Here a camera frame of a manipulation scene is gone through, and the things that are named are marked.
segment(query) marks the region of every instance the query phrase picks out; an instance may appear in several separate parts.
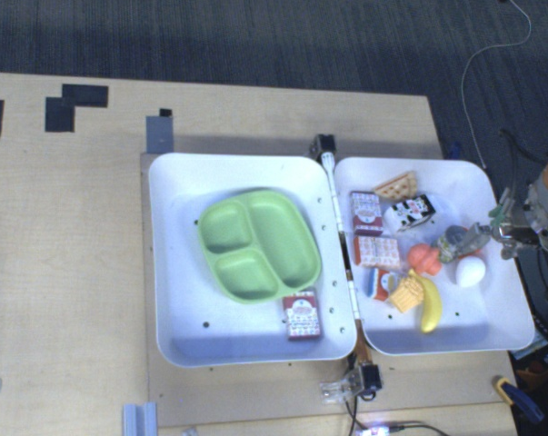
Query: green plate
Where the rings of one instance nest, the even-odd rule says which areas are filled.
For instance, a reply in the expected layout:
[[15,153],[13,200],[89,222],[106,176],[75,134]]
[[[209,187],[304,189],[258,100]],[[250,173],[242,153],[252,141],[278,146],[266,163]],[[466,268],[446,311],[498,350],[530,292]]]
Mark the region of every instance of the green plate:
[[215,203],[198,227],[211,271],[235,301],[271,301],[301,291],[320,275],[314,238],[281,193],[255,191]]

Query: table top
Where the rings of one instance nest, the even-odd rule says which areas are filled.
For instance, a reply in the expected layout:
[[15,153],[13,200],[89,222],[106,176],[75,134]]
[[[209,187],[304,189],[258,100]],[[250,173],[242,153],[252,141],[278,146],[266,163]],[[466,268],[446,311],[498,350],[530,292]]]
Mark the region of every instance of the table top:
[[[76,107],[72,134],[47,133],[45,98],[61,97],[62,84],[106,85],[108,106]],[[0,434],[118,434],[124,404],[155,400],[144,295],[146,116],[172,110],[177,151],[302,155],[316,134],[334,134],[341,156],[441,157],[420,96],[0,74],[0,100]],[[373,357],[385,386],[359,420],[516,433],[492,386],[498,375],[513,380],[506,352]],[[340,366],[179,371],[167,382],[186,384],[195,412],[181,423],[159,407],[171,426],[160,434],[190,424],[202,436],[346,434],[344,406],[288,409],[283,400],[288,389],[335,379],[327,375]],[[264,382],[278,399],[252,407],[252,389]],[[214,411],[231,386],[244,395],[230,404],[245,401],[244,420],[253,421],[227,422],[223,401],[222,414]]]

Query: yellow banana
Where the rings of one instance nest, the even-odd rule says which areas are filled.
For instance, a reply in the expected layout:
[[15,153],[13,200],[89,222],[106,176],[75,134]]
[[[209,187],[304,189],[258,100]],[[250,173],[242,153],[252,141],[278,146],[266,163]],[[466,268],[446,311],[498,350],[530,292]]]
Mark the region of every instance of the yellow banana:
[[433,281],[420,276],[413,269],[409,270],[409,276],[413,276],[423,286],[424,302],[421,316],[421,331],[431,332],[439,324],[443,313],[439,291]]

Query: white egg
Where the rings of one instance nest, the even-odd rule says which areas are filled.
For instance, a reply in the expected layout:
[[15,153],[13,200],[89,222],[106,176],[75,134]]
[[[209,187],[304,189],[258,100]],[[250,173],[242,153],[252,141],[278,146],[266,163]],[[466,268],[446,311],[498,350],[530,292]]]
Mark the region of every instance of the white egg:
[[465,257],[457,263],[455,282],[461,287],[477,284],[485,276],[485,263],[478,257]]

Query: gray floor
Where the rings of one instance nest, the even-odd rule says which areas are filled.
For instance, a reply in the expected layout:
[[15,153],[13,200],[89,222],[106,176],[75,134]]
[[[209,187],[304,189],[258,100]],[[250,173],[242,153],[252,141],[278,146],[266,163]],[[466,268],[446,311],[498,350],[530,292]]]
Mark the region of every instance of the gray floor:
[[[514,1],[529,41],[479,55],[465,82],[498,194],[512,170],[501,129],[548,158],[548,0]],[[527,27],[498,0],[0,0],[0,72],[427,95],[443,154],[478,164],[463,69]],[[520,199],[542,168],[518,157]],[[536,261],[522,264],[548,321]]]

